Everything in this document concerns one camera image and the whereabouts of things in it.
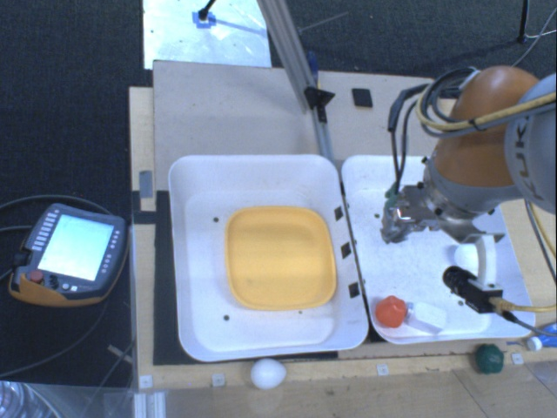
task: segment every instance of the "white tray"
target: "white tray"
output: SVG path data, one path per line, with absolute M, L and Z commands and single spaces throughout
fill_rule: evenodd
M 410 157 L 402 185 L 415 185 L 423 179 L 421 158 Z M 411 233 L 402 243 L 387 245 L 380 235 L 385 192 L 394 181 L 393 158 L 355 156 L 342 167 L 342 179 L 349 207 L 352 233 L 357 242 L 359 269 L 365 281 L 372 323 L 378 333 L 396 344 L 435 340 L 465 340 L 519 337 L 529 333 L 496 314 L 478 314 L 461 305 L 459 296 L 451 294 L 442 281 L 443 272 L 455 265 L 457 243 L 442 231 Z M 480 230 L 506 233 L 500 209 L 493 215 L 475 220 Z M 508 235 L 495 245 L 497 282 L 504 297 L 520 305 L 530 305 L 527 290 Z M 422 301 L 447 313 L 445 330 L 429 334 L 403 324 L 399 328 L 383 327 L 372 313 L 377 302 L 388 295 L 405 300 Z M 526 323 L 534 324 L 533 313 L 516 313 Z
M 337 351 L 358 346 L 368 319 L 350 242 L 339 175 L 316 155 L 189 156 L 169 174 L 178 301 L 178 333 L 184 350 L 200 361 L 228 361 L 278 354 Z M 226 278 L 225 226 L 238 209 L 300 206 L 329 227 L 337 266 L 337 290 L 321 307 L 257 311 L 233 297 Z

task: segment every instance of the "blue tape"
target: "blue tape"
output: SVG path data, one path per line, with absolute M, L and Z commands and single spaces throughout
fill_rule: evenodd
M 210 29 L 212 26 L 217 24 L 217 18 L 211 12 L 207 15 L 206 20 L 199 20 L 199 14 L 196 11 L 192 12 L 191 18 L 193 19 L 193 23 L 201 29 Z

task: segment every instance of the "orange object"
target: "orange object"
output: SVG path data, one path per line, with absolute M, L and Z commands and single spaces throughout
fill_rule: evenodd
M 331 235 L 314 211 L 256 206 L 236 211 L 225 233 L 228 283 L 257 310 L 319 307 L 337 288 Z
M 385 327 L 400 327 L 408 308 L 406 303 L 396 296 L 385 297 L 375 307 L 375 317 Z
M 519 68 L 494 66 L 474 77 L 460 94 L 451 118 L 472 119 L 519 103 L 538 78 Z M 440 139 L 435 167 L 446 179 L 474 187 L 514 185 L 505 160 L 507 124 Z

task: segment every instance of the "black clip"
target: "black clip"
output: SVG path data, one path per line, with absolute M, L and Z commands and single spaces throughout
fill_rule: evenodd
M 334 98 L 334 93 L 329 91 L 320 90 L 315 87 L 307 87 L 304 90 L 305 100 L 313 110 L 317 107 L 319 122 L 326 124 L 327 115 L 325 113 L 325 106 Z
M 470 124 L 474 129 L 476 129 L 477 131 L 486 131 L 487 129 L 480 129 L 478 127 L 478 125 L 476 124 L 476 119 L 470 119 L 468 120 L 468 124 Z

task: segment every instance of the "green ball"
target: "green ball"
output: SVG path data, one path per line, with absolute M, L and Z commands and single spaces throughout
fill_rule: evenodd
M 483 344 L 476 350 L 476 365 L 483 374 L 500 373 L 505 356 L 494 344 Z

